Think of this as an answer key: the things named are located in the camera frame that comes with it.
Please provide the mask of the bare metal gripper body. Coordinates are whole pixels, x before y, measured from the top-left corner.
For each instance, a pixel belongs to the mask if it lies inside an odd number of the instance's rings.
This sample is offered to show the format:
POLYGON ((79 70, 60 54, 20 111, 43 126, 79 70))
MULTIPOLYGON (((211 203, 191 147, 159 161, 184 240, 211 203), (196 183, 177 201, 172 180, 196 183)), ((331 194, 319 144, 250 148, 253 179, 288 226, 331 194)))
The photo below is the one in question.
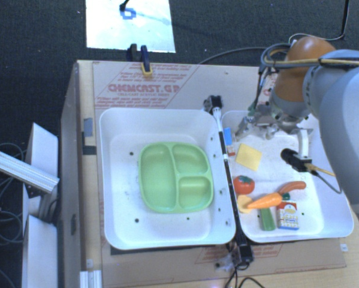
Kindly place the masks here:
POLYGON ((293 131, 304 117, 295 117, 285 113, 275 104, 260 104, 254 112, 254 124, 257 126, 277 126, 283 131, 293 131))

